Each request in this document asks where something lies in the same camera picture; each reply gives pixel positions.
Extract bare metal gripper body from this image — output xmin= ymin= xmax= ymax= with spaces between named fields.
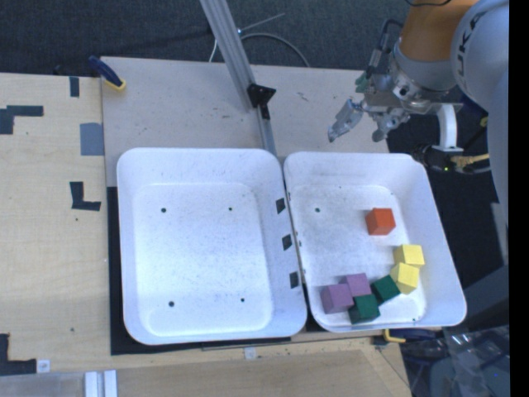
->
xmin=362 ymin=69 xmax=464 ymax=119

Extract orange cube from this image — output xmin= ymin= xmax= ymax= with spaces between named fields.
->
xmin=365 ymin=207 xmax=397 ymax=237

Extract white plastic tray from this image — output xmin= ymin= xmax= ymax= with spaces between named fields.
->
xmin=283 ymin=151 xmax=469 ymax=334
xmin=116 ymin=146 xmax=308 ymax=346

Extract yellow cube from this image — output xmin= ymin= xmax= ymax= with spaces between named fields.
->
xmin=389 ymin=261 xmax=421 ymax=295
xmin=392 ymin=244 xmax=426 ymax=269

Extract purple cube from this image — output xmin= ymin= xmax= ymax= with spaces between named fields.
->
xmin=339 ymin=272 xmax=373 ymax=298
xmin=320 ymin=283 xmax=355 ymax=315

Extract green cube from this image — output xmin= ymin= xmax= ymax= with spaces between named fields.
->
xmin=347 ymin=294 xmax=381 ymax=325
xmin=370 ymin=275 xmax=402 ymax=304

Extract black cylinder on white bracket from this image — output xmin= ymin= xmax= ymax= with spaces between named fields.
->
xmin=411 ymin=103 xmax=466 ymax=173

